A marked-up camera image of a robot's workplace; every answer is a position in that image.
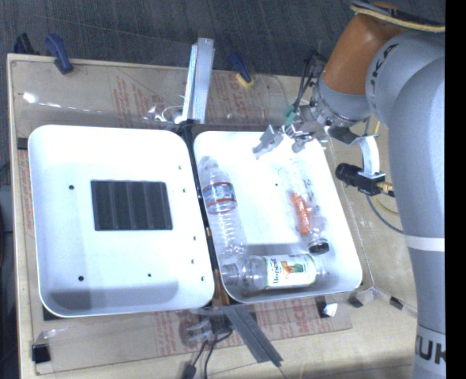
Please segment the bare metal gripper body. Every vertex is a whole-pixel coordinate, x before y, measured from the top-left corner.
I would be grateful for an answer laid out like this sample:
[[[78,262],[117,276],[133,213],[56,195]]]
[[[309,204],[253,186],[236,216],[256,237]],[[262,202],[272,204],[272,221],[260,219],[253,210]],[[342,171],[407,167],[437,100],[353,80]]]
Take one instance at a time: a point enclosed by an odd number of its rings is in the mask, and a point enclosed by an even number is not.
[[[286,111],[285,134],[296,141],[328,141],[325,126],[315,117],[315,107],[291,106]]]

